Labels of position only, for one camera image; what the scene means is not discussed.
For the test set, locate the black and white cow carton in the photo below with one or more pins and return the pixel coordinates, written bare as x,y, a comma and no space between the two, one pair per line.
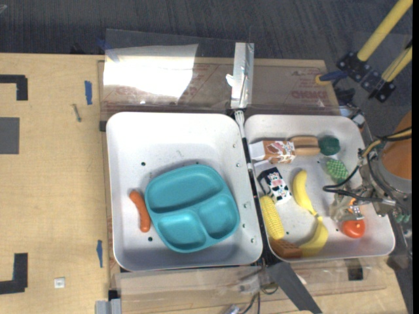
276,185

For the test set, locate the light green grapes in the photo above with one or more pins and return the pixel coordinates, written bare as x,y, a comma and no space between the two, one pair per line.
337,169

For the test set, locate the small grey screw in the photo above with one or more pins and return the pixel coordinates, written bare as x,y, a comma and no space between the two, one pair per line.
77,113

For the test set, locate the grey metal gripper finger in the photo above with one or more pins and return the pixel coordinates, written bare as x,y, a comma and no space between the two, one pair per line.
356,210
338,209

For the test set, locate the white plastic tray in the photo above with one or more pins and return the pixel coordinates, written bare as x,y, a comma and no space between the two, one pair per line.
170,136
327,204

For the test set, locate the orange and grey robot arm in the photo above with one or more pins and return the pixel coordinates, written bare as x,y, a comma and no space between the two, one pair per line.
397,155

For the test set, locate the orange doughnut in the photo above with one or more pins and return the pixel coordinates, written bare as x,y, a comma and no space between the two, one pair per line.
354,229

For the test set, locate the brown biscuit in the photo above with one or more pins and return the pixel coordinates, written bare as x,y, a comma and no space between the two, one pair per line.
286,249

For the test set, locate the orange sausage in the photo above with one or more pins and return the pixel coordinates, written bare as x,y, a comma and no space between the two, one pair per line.
140,209

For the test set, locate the tan hot dog bun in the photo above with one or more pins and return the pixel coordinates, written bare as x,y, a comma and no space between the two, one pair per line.
304,146

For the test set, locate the small white square block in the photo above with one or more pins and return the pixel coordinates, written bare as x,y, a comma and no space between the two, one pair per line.
59,282

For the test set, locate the yellow corn cob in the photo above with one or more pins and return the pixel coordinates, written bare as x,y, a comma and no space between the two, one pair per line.
272,218

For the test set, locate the blue divided plate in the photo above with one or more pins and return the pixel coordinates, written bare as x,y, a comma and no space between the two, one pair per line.
191,208

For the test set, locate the brown and white carton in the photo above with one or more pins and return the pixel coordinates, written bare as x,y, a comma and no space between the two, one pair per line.
278,151

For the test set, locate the dark green broccoli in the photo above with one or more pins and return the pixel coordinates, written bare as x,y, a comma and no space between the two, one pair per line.
330,146

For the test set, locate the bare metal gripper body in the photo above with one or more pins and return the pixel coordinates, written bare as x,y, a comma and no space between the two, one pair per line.
376,196

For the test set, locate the yellow banana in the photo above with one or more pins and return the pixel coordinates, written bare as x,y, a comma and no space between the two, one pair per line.
302,190
317,239

